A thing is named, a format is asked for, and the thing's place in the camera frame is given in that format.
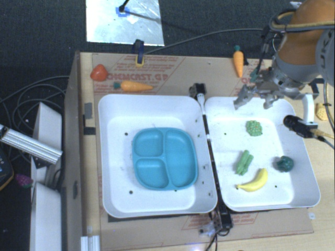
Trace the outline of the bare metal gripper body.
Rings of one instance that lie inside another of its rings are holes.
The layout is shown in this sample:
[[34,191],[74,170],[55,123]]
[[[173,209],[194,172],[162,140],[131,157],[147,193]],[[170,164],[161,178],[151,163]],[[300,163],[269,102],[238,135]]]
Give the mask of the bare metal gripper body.
[[255,92],[262,98],[299,98],[305,83],[297,82],[279,71],[259,71],[251,74]]

